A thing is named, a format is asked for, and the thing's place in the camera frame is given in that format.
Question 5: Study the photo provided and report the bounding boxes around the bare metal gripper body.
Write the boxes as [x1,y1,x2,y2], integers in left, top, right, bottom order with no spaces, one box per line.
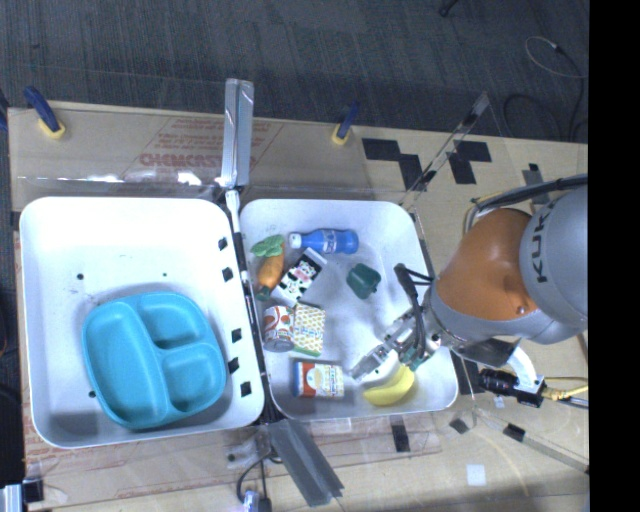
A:
[382,305,444,365]

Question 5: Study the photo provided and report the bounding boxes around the yellow banana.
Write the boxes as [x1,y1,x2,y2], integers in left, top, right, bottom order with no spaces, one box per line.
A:
[362,363,417,407]

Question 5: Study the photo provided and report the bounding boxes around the white plastic tray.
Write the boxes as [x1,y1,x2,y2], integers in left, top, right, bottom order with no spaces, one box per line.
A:
[238,198,460,422]
[18,195,266,450]

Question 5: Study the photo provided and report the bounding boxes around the orange and white carton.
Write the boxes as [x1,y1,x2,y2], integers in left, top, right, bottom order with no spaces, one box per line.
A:
[292,360,346,400]

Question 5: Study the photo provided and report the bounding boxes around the yellow patterned packet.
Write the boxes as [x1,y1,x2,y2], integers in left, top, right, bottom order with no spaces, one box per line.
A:
[292,303,327,358]

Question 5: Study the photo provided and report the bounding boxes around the orange and white can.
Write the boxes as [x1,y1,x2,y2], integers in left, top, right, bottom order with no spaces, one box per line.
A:
[262,304,296,354]

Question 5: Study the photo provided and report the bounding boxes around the white cow print carton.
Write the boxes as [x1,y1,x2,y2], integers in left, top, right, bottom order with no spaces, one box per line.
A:
[269,247,329,308]

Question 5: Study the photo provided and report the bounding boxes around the blue bottle with white cap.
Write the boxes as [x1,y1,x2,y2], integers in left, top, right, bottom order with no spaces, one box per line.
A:
[288,228,360,256]

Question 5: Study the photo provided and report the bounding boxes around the orange carrot with green top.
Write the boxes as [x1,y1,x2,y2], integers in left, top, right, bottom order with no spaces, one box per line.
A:
[249,234,287,302]

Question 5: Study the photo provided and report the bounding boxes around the blue divided plate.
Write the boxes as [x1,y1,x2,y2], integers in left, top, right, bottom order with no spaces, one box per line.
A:
[81,291,229,432]

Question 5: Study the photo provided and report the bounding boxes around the brown cardboard board, red print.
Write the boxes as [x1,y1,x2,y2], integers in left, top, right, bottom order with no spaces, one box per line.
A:
[7,99,444,511]

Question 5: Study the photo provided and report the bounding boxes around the black cylinder on white bracket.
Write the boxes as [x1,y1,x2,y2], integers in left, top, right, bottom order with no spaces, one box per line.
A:
[477,344,547,409]

